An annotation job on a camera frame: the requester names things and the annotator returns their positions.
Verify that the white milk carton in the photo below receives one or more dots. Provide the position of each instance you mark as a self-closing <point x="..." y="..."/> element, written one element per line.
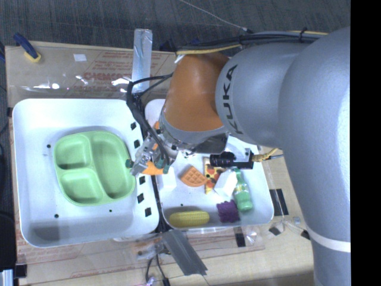
<point x="226" y="184"/>

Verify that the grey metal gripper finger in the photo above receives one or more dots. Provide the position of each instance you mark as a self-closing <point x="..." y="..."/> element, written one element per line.
<point x="137" y="168"/>

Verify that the black cylinder on white bracket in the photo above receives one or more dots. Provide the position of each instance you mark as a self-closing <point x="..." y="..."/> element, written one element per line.
<point x="221" y="159"/>

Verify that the orange waffle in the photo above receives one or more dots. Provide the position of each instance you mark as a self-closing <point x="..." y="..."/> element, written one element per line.
<point x="193" y="177"/>

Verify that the purple grapes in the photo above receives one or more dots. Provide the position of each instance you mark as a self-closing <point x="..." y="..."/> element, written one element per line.
<point x="228" y="211"/>

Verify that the orange carrot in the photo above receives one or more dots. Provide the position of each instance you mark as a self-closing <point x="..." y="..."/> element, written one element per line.
<point x="152" y="168"/>

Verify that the white plastic tray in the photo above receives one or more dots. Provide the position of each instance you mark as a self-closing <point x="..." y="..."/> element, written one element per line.
<point x="35" y="159"/>
<point x="190" y="198"/>

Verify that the green divided plate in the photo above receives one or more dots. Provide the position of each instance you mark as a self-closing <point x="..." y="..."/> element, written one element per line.
<point x="95" y="159"/>

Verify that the brown cardboard board red print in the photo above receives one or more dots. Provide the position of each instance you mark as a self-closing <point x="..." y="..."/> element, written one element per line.
<point x="89" y="267"/>

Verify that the yellow corn cob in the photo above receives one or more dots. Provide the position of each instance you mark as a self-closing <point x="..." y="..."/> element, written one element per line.
<point x="189" y="219"/>

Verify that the green bottle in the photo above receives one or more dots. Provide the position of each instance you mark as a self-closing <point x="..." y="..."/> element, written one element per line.
<point x="243" y="197"/>

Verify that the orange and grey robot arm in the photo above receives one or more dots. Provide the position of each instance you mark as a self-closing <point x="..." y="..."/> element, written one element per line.
<point x="268" y="106"/>

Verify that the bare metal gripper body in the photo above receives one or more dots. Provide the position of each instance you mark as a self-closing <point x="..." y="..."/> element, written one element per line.
<point x="149" y="151"/>

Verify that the pizza slice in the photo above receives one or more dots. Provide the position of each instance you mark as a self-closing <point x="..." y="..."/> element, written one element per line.
<point x="210" y="177"/>

